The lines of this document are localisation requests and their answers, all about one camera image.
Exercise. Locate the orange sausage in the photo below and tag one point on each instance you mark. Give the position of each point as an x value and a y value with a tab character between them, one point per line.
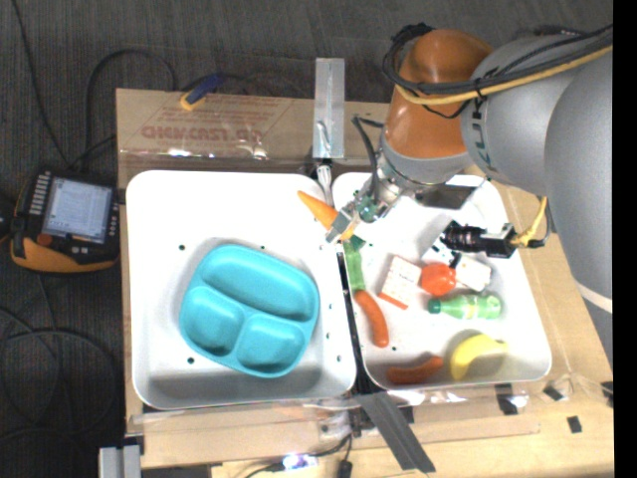
375	319
413	372

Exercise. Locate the blue divided plate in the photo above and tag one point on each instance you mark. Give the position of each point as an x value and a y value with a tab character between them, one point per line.
249	311

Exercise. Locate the brown cardboard board red print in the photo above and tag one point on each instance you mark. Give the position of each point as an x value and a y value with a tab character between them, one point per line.
209	127

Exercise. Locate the orange round fruit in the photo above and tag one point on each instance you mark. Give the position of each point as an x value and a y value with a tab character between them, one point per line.
438	279

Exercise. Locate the black cylinder on white bracket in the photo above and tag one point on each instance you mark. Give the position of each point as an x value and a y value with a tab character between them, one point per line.
473	238

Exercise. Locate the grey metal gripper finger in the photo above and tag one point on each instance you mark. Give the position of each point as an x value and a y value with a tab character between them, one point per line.
340	224

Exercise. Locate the orange carrot with green top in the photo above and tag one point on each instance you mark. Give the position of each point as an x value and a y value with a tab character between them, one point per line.
318	208

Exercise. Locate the white packet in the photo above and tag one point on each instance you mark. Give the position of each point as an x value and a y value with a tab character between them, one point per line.
474	273

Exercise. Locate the yellow banana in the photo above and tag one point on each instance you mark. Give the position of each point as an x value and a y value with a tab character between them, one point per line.
473	354

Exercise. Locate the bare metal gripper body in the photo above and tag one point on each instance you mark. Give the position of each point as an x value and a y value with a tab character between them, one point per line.
393	192

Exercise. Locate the green plastic bottle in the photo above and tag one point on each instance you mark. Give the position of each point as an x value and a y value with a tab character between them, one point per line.
468	307

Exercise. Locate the white carton with red print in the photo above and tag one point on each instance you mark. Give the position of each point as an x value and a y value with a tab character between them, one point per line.
400	282

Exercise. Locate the white plastic tray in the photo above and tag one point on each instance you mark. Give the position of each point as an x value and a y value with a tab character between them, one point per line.
517	326
159	316

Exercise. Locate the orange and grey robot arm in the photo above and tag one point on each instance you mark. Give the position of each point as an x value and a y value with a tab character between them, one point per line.
537	132

